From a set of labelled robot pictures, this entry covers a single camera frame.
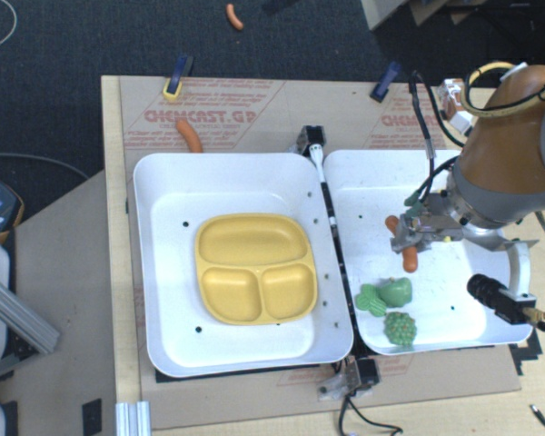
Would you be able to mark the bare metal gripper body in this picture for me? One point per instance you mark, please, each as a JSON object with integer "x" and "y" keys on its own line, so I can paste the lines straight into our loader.
{"x": 436, "y": 223}

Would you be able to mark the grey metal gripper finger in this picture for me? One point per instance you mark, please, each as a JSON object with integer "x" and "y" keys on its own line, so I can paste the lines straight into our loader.
{"x": 421, "y": 243}
{"x": 398, "y": 242}

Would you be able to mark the orange toy sausage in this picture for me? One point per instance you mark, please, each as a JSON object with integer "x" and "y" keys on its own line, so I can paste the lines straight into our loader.
{"x": 234, "y": 16}
{"x": 410, "y": 260}
{"x": 190, "y": 136}

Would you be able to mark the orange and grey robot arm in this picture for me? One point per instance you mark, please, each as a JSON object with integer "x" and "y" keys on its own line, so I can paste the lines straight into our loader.
{"x": 504, "y": 152}

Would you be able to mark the green toy pepper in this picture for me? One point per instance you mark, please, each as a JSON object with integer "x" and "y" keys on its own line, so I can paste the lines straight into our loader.
{"x": 397, "y": 292}

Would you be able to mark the white plastic tray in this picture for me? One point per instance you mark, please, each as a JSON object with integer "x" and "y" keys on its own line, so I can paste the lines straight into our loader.
{"x": 440, "y": 298}
{"x": 172, "y": 252}

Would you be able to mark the green toy leafy vegetable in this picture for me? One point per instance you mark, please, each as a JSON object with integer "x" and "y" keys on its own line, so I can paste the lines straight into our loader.
{"x": 369, "y": 301}

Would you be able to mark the thin black and white rod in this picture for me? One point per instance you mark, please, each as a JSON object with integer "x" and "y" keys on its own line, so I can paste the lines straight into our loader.
{"x": 332, "y": 218}

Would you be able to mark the green toy grapes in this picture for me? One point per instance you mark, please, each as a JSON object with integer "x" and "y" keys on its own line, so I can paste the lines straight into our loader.
{"x": 400, "y": 329}

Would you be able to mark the yellow divided plate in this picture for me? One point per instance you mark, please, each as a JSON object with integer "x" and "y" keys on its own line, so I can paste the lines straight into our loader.
{"x": 254, "y": 270}

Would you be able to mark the brown cardboard board red print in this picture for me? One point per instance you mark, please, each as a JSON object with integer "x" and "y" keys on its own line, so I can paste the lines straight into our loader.
{"x": 254, "y": 107}

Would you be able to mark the black cylinder on white bracket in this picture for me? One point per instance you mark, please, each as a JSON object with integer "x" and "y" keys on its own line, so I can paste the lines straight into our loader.
{"x": 499, "y": 300}

